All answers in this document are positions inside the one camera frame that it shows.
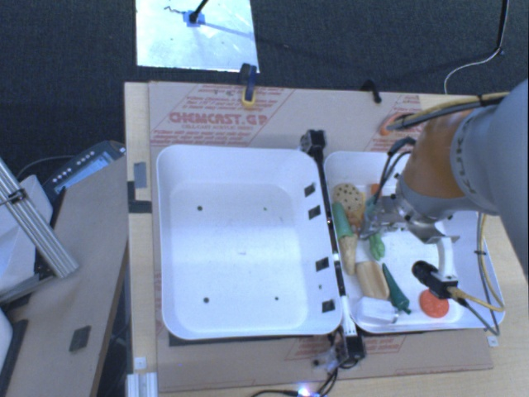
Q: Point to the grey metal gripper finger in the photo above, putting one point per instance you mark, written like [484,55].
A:
[382,228]
[365,230]

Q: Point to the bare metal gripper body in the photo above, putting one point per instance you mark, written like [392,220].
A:
[392,213]

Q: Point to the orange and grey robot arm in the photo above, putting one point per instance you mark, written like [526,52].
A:
[483,159]

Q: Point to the light green toy vegetable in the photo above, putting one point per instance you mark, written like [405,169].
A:
[377,248]

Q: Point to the yellow corn with green husk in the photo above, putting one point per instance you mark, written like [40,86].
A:
[346,242]

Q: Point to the small orange toy piece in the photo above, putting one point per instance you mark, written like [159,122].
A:
[374,188]

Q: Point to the thin black and white rod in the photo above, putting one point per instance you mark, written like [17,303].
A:
[330,221]

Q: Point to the white plastic tray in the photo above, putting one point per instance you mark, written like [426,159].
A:
[409,254]
[235,246]

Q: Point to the tan round biscuit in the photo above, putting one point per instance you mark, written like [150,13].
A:
[346,194]

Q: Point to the tan bread loaf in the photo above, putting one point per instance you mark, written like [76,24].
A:
[372,279]

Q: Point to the dark green chili pepper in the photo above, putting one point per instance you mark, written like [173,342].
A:
[394,292]

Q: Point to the white clear plastic packet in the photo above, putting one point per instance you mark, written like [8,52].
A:
[374,309]

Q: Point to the orange round slice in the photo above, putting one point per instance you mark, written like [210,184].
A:
[432,306]

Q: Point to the brown cardboard board red print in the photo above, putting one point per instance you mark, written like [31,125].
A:
[231,114]

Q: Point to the black cylinder on white bracket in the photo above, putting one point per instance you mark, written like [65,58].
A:
[432,277]

